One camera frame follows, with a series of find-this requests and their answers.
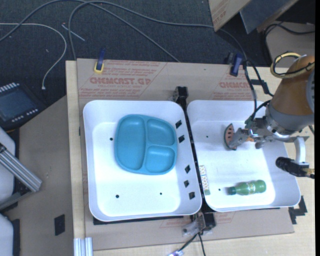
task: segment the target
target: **plastic bottle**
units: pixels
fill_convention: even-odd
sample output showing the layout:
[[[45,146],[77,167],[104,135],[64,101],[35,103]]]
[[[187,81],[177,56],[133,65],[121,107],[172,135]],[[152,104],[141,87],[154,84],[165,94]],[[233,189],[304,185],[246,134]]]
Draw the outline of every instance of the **plastic bottle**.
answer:
[[[228,188],[228,194],[248,196],[256,193],[263,193],[266,191],[266,189],[266,183],[263,180],[259,179],[257,181],[242,182],[237,186],[231,186]]]

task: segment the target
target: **blue clamp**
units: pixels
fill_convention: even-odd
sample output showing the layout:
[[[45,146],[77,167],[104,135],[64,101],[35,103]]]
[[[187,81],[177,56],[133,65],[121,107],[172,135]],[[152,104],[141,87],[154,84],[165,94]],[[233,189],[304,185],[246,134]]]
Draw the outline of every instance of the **blue clamp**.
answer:
[[[99,59],[94,65],[94,72],[97,74],[101,74],[104,70],[104,58],[106,54],[107,49],[106,48],[101,48],[100,54],[99,54]]]
[[[242,54],[240,53],[237,53],[235,56],[234,56],[234,59],[233,59],[233,66],[231,67],[231,70],[230,70],[230,75],[234,76],[234,77],[237,77],[238,76],[238,71],[239,71],[239,67],[242,63],[242,60],[243,60],[243,56]]]

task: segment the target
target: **wooden edge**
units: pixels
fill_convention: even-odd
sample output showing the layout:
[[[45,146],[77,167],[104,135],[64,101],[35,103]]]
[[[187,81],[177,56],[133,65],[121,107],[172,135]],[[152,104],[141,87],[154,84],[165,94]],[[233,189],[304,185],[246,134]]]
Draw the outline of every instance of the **wooden edge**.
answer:
[[[65,71],[70,144],[73,237],[84,239],[86,237],[86,228],[81,161],[81,140],[79,135],[80,119],[78,104],[77,62],[67,60],[65,62]]]

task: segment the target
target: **robotic arm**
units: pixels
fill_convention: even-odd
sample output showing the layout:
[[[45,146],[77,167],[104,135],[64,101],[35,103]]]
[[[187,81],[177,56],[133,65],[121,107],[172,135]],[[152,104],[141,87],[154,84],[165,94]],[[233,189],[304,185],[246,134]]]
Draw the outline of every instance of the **robotic arm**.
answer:
[[[295,57],[296,60],[286,73],[276,73],[275,65],[284,57]],[[259,149],[274,140],[294,142],[296,159],[279,157],[276,165],[295,176],[314,179],[313,171],[305,162],[305,140],[308,137],[292,135],[315,124],[315,57],[287,52],[274,60],[270,70],[282,80],[272,99],[261,106],[266,107],[265,115],[254,118],[253,113],[245,122],[245,128],[236,132],[230,124],[224,134],[226,145],[236,150],[242,143],[252,141]]]

